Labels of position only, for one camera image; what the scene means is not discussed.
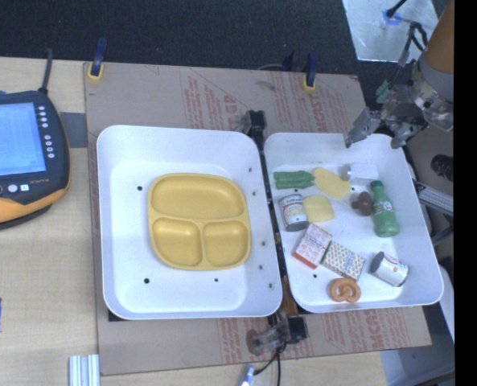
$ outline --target yellow divided plate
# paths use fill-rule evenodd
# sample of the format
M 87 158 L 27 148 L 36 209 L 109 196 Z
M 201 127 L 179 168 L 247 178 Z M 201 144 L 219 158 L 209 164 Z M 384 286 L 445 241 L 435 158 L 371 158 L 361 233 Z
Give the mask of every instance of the yellow divided plate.
M 247 203 L 231 180 L 174 173 L 157 178 L 148 194 L 152 247 L 177 269 L 230 269 L 251 249 Z

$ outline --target tablet screen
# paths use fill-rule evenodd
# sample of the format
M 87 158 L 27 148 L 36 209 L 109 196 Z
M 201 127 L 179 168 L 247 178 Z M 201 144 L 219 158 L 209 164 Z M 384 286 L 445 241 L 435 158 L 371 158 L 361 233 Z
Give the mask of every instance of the tablet screen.
M 46 169 L 33 103 L 0 105 L 0 176 Z

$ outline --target small can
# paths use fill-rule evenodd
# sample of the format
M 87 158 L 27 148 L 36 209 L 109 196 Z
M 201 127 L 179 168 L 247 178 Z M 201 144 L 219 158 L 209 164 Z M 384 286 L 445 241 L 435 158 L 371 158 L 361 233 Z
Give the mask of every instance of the small can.
M 379 252 L 372 260 L 369 271 L 390 285 L 400 287 L 408 276 L 409 266 L 385 252 Z
M 281 206 L 283 223 L 287 232 L 303 230 L 310 225 L 301 195 L 295 194 L 283 197 L 279 200 L 279 205 Z

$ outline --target touchscreen device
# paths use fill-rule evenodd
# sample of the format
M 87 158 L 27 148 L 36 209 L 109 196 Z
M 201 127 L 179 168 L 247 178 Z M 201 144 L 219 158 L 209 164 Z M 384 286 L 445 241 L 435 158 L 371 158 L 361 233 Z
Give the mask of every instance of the touchscreen device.
M 70 150 L 47 94 L 0 95 L 0 225 L 60 199 L 70 183 Z

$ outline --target cardboard sheet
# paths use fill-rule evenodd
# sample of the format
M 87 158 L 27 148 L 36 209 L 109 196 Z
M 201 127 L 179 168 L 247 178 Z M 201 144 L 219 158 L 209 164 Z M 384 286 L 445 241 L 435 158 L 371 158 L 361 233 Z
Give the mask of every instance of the cardboard sheet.
M 97 335 L 102 375 L 266 361 L 246 345 L 250 331 L 268 329 L 266 318 L 202 318 L 122 321 L 102 296 L 98 215 L 98 134 L 116 124 L 235 129 L 247 110 L 263 110 L 265 138 L 276 132 L 348 131 L 364 108 L 354 76 L 317 75 L 302 90 L 302 73 L 146 64 L 105 64 L 94 82 L 84 66 Z M 427 346 L 430 334 L 421 307 L 305 314 L 308 338 L 282 359 Z

